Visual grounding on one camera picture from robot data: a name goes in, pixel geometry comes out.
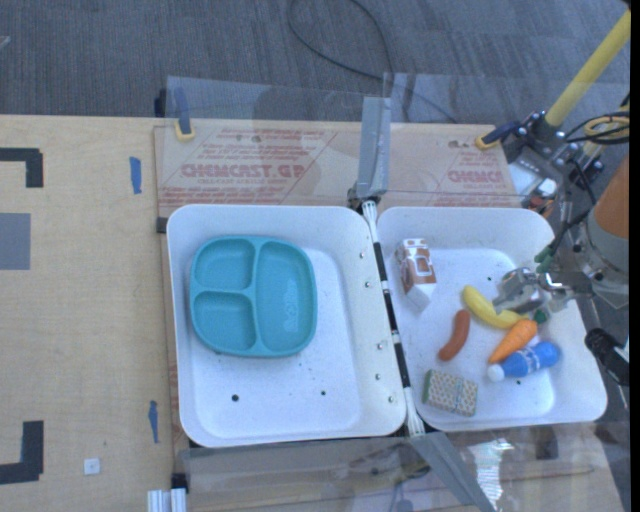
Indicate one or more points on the black cylinder on white bracket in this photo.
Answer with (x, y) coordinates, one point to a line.
(605, 350)

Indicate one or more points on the orange sausage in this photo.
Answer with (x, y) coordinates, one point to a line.
(456, 336)

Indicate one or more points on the blue and white bottle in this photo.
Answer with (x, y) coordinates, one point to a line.
(532, 360)

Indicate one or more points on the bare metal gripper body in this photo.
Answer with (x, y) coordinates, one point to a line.
(560, 292)

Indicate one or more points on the brown and white carton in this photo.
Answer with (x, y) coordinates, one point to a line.
(417, 270)

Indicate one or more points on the patterned packet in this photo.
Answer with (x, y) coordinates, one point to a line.
(450, 393)

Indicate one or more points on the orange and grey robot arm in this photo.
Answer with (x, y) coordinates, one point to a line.
(612, 210)

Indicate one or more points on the teal divided plate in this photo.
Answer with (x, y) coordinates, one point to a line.
(280, 295)

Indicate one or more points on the brown cardboard board red print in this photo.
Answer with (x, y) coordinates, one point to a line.
(260, 165)

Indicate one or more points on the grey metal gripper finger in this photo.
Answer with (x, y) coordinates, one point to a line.
(520, 300)
(520, 278)

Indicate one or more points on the orange carrot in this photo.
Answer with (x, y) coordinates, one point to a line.
(517, 339)

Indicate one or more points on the white plastic tray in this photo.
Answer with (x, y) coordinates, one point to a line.
(450, 230)
(300, 400)

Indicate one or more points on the yellow banana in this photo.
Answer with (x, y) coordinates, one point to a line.
(480, 305)

